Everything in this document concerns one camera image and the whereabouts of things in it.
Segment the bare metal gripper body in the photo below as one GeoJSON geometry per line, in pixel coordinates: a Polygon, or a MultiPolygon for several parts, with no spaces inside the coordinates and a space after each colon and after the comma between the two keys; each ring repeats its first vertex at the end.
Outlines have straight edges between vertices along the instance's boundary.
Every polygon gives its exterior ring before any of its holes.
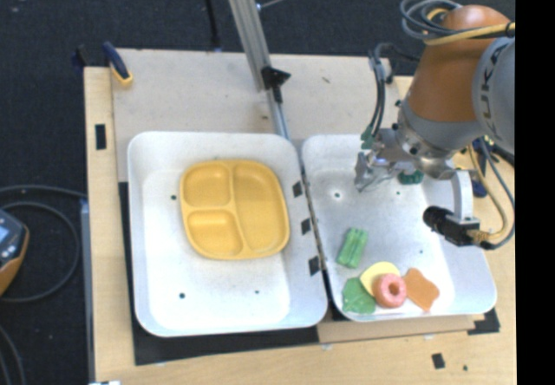
{"type": "Polygon", "coordinates": [[[411,165],[433,179],[449,179],[454,173],[454,151],[433,146],[411,128],[380,129],[372,151],[374,161],[411,165]]]}

